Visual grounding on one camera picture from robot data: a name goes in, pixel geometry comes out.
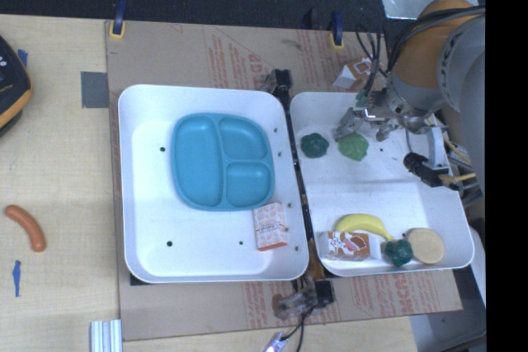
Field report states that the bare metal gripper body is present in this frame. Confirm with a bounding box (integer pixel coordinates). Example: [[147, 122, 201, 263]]
[[361, 88, 431, 134]]

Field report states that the light green lettuce leaf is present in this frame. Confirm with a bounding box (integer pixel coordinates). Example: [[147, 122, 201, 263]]
[[337, 132, 370, 162]]

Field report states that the dark green broccoli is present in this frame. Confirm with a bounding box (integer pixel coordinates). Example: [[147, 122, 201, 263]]
[[299, 132, 331, 158], [384, 238, 414, 268]]

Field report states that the small orange and white carton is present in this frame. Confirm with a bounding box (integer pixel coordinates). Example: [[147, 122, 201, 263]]
[[332, 58, 375, 92]]

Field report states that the white plastic tray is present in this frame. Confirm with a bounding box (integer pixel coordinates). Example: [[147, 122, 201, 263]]
[[117, 84, 310, 284], [289, 91, 476, 278]]

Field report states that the thin black and white rod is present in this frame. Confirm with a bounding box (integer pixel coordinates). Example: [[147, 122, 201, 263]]
[[276, 88, 319, 281]]

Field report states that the yellow banana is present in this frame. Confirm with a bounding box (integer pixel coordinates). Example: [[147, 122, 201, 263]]
[[334, 213, 395, 242]]

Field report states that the tan round biscuit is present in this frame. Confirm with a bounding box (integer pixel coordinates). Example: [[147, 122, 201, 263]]
[[405, 227, 446, 265]]

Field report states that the orange and white packet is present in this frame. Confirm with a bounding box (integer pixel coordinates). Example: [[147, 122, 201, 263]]
[[252, 201, 290, 252]]

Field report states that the blue divided plate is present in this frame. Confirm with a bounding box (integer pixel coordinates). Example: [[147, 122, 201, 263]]
[[170, 112, 276, 213]]

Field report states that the brown cardboard board red print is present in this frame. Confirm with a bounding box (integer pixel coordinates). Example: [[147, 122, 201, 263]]
[[104, 19, 464, 342]]

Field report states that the orange sausage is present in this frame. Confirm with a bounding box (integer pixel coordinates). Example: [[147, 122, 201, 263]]
[[4, 204, 47, 253]]

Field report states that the black cylinder on white bracket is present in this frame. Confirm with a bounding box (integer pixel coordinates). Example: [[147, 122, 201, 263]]
[[403, 126, 464, 191]]

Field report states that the black block with thin wires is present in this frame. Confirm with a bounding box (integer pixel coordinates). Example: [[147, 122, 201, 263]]
[[260, 68, 294, 95], [273, 278, 335, 319]]

